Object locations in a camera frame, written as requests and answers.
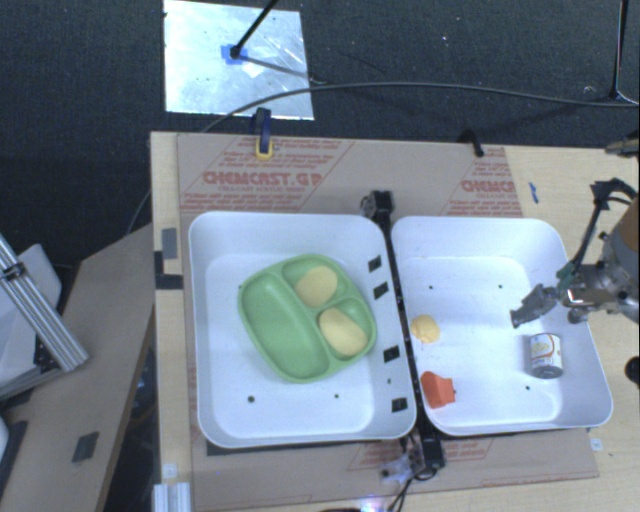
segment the potato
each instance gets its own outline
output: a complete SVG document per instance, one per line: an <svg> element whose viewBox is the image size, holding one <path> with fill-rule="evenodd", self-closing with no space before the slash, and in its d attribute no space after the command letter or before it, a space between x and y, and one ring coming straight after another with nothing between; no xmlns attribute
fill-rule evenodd
<svg viewBox="0 0 640 512"><path fill-rule="evenodd" d="M429 315L419 315L411 321L411 334L423 343L433 343L440 339L440 327Z"/></svg>
<svg viewBox="0 0 640 512"><path fill-rule="evenodd" d="M307 271L294 286L300 300L310 308L319 308L325 304L333 297L337 288L338 274L324 265Z"/></svg>
<svg viewBox="0 0 640 512"><path fill-rule="evenodd" d="M337 308L323 311L318 318L320 332L333 349L344 356L355 356L367 346L367 334Z"/></svg>

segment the can label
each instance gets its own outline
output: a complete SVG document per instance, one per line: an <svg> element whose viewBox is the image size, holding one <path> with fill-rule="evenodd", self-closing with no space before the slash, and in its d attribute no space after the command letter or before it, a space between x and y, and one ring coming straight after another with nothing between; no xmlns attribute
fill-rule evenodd
<svg viewBox="0 0 640 512"><path fill-rule="evenodd" d="M531 371L541 379L555 379L563 372L560 337L542 333L531 337Z"/></svg>

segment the green plate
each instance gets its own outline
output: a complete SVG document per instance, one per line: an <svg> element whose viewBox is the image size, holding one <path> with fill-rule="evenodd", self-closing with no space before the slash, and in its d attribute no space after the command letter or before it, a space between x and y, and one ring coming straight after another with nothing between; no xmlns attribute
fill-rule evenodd
<svg viewBox="0 0 640 512"><path fill-rule="evenodd" d="M338 276L333 296L321 307L307 307L294 290L309 270L324 265ZM337 308L360 326L365 347L353 356L335 351L318 327L319 315ZM305 254L272 265L247 279L240 287L238 309L249 336L265 360L281 377L312 382L355 363L375 343L377 330L364 298L334 260Z"/></svg>

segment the black stand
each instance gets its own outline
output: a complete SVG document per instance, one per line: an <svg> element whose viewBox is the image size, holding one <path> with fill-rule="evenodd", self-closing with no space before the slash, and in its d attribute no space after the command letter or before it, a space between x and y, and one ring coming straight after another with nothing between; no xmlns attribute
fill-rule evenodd
<svg viewBox="0 0 640 512"><path fill-rule="evenodd" d="M240 38L240 41L238 41L238 44L231 47L231 50L229 50L229 55L231 56L232 59L237 59L238 57L240 57L240 52L242 51L242 47L246 44L249 38L260 26L260 24L262 23L262 20L264 20L267 17L271 9L273 9L277 3L278 3L278 0L270 0L267 6L262 10L260 15L256 18L256 21L253 22L253 25L251 25L249 27L249 30L247 30L245 34Z"/></svg>
<svg viewBox="0 0 640 512"><path fill-rule="evenodd" d="M618 90L620 79L620 65L622 64L622 45L624 43L624 31L627 26L627 11L629 10L629 0L620 1L620 14L618 16L618 40L616 44L616 59L613 63L613 83L609 91L609 98L612 100L627 98Z"/></svg>

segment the table top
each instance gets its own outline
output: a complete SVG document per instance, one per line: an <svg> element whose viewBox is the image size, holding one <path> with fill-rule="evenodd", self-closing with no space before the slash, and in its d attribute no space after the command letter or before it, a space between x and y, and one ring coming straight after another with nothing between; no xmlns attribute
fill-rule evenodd
<svg viewBox="0 0 640 512"><path fill-rule="evenodd" d="M163 229L179 225L176 140L175 133L152 136L156 251L162 249ZM434 144L434 151L437 146L442 145ZM638 187L635 159L605 155L598 149L513 146L504 150L523 215L551 224L561 235L568 254L577 250L591 215L591 183L618 177L632 187ZM605 212L598 229L611 229L623 211L622 207L614 207L613 211ZM591 244L585 262L595 262L600 250L601 244L596 240ZM165 260L164 271L182 274L180 255ZM172 468L164 468L164 483L189 482L192 478L182 306L181 298L170 290L157 290L161 460L174 464ZM624 375L624 366L638 353L638 326L621 315L602 312L591 315L589 325L614 401L609 422L590 432L590 437L596 440L594 446L601 448L595 452L600 476L586 480L410 494L404 510L424 510L427 506L452 511L631 510L635 506L632 504L640 499L640 489L636 485L640 477L637 463L640 415L638 388ZM359 500L353 500L262 510L315 512L361 505Z"/></svg>

